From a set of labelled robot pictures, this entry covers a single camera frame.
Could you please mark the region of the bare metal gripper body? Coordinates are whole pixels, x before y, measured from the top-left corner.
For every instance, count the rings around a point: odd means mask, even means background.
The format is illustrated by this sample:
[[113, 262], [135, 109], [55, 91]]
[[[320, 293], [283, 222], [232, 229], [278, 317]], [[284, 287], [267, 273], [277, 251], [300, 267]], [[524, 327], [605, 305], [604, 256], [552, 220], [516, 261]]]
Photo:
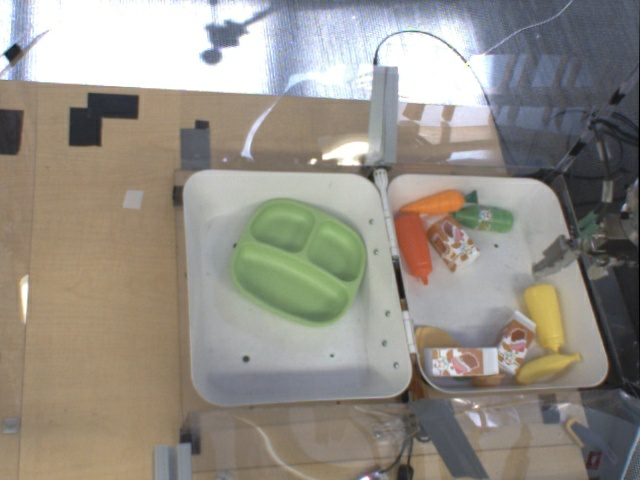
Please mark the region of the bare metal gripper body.
[[614, 211], [614, 182], [605, 180], [601, 201], [578, 221], [581, 251], [601, 268], [639, 264], [639, 179], [626, 188]]

